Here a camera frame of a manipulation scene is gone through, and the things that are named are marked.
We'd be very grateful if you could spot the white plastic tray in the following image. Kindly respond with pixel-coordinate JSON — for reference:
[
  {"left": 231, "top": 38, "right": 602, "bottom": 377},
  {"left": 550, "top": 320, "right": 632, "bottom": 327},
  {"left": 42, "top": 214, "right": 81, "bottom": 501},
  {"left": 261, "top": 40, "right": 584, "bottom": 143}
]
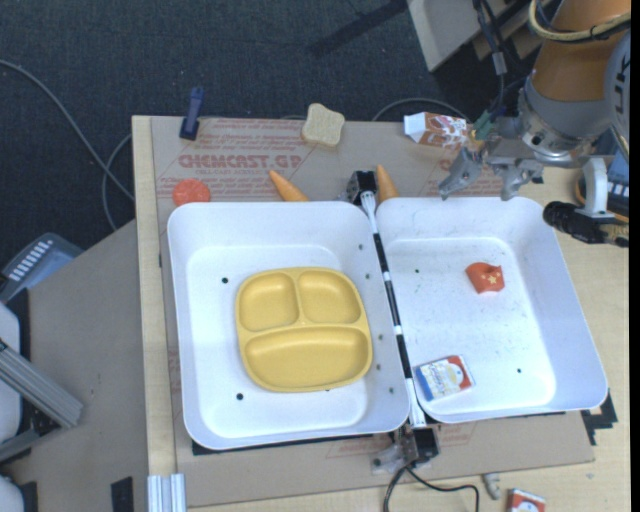
[
  {"left": 374, "top": 195, "right": 610, "bottom": 425},
  {"left": 166, "top": 200, "right": 412, "bottom": 451}
]

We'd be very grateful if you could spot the brown cardboard board red print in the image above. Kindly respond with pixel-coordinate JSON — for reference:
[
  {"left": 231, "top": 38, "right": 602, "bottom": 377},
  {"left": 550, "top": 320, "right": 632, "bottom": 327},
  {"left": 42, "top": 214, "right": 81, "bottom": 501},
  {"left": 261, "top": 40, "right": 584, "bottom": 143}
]
[{"left": 149, "top": 116, "right": 597, "bottom": 509}]

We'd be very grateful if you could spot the black cylinder on white bracket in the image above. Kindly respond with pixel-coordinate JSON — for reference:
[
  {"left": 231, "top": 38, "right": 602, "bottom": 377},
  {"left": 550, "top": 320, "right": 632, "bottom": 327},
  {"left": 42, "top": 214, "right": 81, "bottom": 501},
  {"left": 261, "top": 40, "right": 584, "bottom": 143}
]
[{"left": 542, "top": 157, "right": 630, "bottom": 248}]

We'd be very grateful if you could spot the toy bread slice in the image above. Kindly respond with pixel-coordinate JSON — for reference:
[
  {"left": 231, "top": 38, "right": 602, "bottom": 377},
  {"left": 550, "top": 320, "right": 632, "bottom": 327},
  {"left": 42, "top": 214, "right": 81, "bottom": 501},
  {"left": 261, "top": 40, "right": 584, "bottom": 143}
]
[{"left": 300, "top": 102, "right": 347, "bottom": 149}]

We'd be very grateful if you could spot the orange carrot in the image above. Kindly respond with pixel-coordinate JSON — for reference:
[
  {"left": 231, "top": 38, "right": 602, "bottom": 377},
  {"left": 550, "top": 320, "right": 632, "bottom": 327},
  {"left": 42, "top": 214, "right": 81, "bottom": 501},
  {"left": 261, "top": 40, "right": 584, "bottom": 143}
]
[
  {"left": 375, "top": 164, "right": 400, "bottom": 203},
  {"left": 268, "top": 169, "right": 310, "bottom": 203}
]

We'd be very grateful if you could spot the black and white thin rod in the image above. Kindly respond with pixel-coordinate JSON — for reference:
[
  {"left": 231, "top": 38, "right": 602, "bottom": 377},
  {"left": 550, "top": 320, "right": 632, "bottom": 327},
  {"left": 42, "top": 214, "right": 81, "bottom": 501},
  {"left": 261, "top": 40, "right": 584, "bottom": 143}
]
[{"left": 360, "top": 190, "right": 428, "bottom": 428}]

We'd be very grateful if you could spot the white blue red packet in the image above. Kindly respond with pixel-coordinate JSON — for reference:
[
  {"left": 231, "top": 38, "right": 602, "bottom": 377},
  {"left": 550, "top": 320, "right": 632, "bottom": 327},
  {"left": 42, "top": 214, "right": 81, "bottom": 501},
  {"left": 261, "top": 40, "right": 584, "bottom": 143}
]
[{"left": 412, "top": 354, "right": 476, "bottom": 402}]

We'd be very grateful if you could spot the orange round slice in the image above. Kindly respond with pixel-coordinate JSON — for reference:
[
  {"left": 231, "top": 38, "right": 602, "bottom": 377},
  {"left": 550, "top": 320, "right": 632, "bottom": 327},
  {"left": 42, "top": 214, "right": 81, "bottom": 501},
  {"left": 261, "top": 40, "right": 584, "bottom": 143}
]
[{"left": 172, "top": 178, "right": 212, "bottom": 207}]

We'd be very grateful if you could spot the red and white packet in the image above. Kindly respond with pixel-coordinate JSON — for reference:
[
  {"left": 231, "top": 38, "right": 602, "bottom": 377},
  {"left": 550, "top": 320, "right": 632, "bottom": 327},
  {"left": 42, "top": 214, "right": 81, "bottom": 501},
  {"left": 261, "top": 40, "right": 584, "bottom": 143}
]
[{"left": 505, "top": 487, "right": 547, "bottom": 512}]

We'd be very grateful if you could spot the yellow divided plate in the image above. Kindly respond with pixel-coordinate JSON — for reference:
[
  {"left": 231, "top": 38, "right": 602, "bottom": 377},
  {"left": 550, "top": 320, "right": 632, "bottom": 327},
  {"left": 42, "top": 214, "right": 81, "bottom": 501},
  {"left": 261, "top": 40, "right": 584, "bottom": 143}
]
[{"left": 234, "top": 266, "right": 374, "bottom": 394}]

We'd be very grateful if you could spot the white and orange carton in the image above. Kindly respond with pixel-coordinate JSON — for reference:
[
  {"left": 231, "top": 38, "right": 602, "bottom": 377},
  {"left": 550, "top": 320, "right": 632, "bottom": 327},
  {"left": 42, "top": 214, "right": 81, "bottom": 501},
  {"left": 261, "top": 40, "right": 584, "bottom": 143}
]
[{"left": 403, "top": 111, "right": 471, "bottom": 151}]

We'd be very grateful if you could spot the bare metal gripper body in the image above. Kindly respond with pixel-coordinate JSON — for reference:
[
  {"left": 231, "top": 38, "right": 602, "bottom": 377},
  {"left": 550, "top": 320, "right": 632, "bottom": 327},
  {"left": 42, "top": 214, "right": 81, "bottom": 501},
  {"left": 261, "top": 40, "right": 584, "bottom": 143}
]
[{"left": 482, "top": 115, "right": 598, "bottom": 180}]

